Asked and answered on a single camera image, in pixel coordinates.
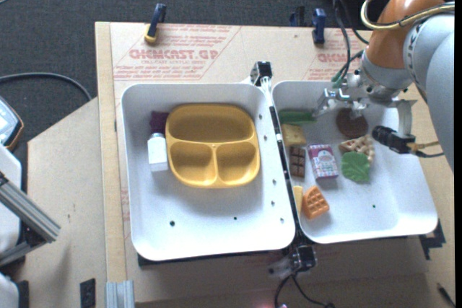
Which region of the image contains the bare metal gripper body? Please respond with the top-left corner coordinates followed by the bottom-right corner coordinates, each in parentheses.
top-left (322, 74), bottom-right (401, 110)

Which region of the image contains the brown round biscuit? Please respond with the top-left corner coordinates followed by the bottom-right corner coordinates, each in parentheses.
top-left (336, 107), bottom-right (370, 139)

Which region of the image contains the green pea pod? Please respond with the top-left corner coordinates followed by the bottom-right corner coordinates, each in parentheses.
top-left (277, 109), bottom-right (318, 126)

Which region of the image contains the lattice pie slice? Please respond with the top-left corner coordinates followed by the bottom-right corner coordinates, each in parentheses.
top-left (338, 134), bottom-right (376, 164)

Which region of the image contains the pink and white carton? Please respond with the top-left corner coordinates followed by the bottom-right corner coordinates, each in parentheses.
top-left (307, 144), bottom-right (340, 180)

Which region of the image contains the green lettuce leaf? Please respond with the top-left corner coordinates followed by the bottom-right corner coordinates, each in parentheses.
top-left (341, 151), bottom-right (372, 183)

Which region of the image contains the brown chocolate bar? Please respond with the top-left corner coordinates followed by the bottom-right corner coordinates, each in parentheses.
top-left (289, 145), bottom-right (308, 178)

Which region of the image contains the pale yellow cheese slice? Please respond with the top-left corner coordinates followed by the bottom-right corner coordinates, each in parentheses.
top-left (292, 185), bottom-right (305, 218)

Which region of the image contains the white plastic tray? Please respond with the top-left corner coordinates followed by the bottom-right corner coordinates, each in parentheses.
top-left (271, 79), bottom-right (439, 245)
top-left (121, 82), bottom-right (297, 262)

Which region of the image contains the orange waffle wedge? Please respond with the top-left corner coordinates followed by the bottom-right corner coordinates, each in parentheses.
top-left (301, 185), bottom-right (331, 221)

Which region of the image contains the yellow divided plate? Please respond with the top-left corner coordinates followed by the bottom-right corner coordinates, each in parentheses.
top-left (165, 103), bottom-right (261, 189)

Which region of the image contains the brown cardboard board red print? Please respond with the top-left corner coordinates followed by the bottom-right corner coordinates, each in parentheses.
top-left (94, 21), bottom-right (455, 308)

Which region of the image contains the dark purple toy food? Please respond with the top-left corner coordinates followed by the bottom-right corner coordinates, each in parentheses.
top-left (149, 110), bottom-right (170, 135)

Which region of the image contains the white plastic bottle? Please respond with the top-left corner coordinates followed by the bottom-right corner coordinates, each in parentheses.
top-left (147, 132), bottom-right (170, 173)

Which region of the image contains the black cylinder on white bracket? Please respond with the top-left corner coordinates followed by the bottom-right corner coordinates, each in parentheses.
top-left (371, 98), bottom-right (418, 155)

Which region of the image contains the black block with thin wires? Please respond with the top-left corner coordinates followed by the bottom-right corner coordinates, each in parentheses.
top-left (250, 61), bottom-right (273, 87)
top-left (289, 245), bottom-right (318, 272)

